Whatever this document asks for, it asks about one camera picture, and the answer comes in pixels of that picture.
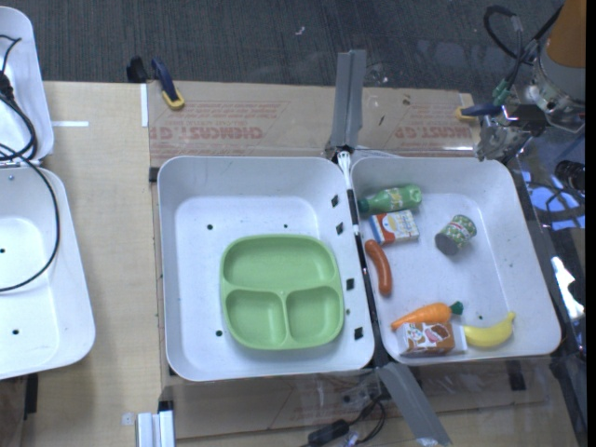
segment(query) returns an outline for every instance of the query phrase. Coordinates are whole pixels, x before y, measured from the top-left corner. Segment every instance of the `green bottle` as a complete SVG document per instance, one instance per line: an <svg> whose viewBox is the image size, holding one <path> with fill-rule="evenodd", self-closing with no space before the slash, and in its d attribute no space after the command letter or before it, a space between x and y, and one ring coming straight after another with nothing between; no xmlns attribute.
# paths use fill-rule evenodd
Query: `green bottle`
<svg viewBox="0 0 596 447"><path fill-rule="evenodd" d="M398 210L413 209L422 202L420 187L413 183L384 189L375 196L361 198L358 201L360 215L375 215L377 213L395 212Z"/></svg>

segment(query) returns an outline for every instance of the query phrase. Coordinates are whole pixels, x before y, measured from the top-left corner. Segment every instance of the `sausage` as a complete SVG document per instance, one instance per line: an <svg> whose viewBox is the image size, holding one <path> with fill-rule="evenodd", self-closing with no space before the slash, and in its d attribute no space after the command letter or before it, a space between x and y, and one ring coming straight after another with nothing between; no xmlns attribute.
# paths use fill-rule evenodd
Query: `sausage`
<svg viewBox="0 0 596 447"><path fill-rule="evenodd" d="M366 240L364 250L371 257L376 268L376 274L379 278L379 292L384 296L388 296L391 294L393 287L393 278L391 277L391 267L389 266L385 252L376 240L373 239Z"/></svg>

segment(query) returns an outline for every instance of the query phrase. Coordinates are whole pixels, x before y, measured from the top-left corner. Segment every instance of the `table surface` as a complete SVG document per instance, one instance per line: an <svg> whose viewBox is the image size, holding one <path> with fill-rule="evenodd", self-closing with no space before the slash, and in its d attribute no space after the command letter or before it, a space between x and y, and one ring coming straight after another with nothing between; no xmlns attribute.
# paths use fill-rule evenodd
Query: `table surface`
<svg viewBox="0 0 596 447"><path fill-rule="evenodd" d="M45 166L64 182L85 267L96 341L82 360L39 373L37 412L23 447L133 446L136 413L161 392L156 257L148 130L138 85L45 82L55 144ZM69 121L88 125L69 125ZM539 402L452 411L440 420L455 445L576 445L561 389L547 372ZM375 445L419 445L391 419ZM301 445L304 432L181 440L181 445Z"/></svg>

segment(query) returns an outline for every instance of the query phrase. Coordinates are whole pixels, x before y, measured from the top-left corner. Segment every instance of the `yellow banana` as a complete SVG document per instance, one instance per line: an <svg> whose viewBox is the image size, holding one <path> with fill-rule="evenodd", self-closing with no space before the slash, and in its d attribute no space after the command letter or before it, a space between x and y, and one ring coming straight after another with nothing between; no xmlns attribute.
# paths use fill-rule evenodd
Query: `yellow banana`
<svg viewBox="0 0 596 447"><path fill-rule="evenodd" d="M509 311L506 317L492 326L487 326L486 328L464 326L467 343L479 347L492 347L505 343L513 332L514 318L515 313Z"/></svg>

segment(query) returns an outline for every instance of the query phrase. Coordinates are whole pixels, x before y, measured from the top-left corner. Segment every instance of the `gray carpet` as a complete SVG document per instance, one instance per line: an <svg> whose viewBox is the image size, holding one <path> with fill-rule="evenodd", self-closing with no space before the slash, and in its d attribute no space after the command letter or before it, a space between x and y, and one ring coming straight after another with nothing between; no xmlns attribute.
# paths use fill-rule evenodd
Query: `gray carpet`
<svg viewBox="0 0 596 447"><path fill-rule="evenodd" d="M46 80L126 82L160 56L174 79L333 86L337 53L366 49L367 85L490 97L512 59L482 17L502 5L529 39L564 0L0 0L34 25ZM514 47L507 19L493 18Z"/></svg>

